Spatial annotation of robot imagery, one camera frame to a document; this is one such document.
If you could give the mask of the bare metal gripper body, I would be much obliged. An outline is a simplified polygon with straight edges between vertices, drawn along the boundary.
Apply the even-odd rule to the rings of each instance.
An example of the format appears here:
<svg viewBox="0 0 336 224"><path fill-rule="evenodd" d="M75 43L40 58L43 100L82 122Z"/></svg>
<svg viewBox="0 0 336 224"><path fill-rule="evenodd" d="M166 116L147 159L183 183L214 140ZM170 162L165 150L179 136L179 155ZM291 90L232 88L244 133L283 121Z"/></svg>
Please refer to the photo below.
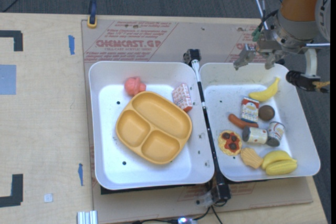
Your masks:
<svg viewBox="0 0 336 224"><path fill-rule="evenodd" d="M259 53L292 53L298 54L313 38L296 37L282 28L263 29L255 36Z"/></svg>

